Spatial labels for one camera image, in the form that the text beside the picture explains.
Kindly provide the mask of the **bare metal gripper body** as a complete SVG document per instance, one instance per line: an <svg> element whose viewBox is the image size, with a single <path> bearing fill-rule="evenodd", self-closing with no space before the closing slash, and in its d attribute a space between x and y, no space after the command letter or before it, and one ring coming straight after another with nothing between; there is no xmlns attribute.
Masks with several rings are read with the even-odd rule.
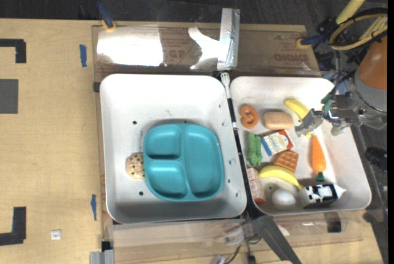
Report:
<svg viewBox="0 0 394 264"><path fill-rule="evenodd" d="M327 94L322 99L322 111L324 119L332 125L332 135L339 135L350 126L365 125L377 130L387 127L387 113L372 107L357 94Z"/></svg>

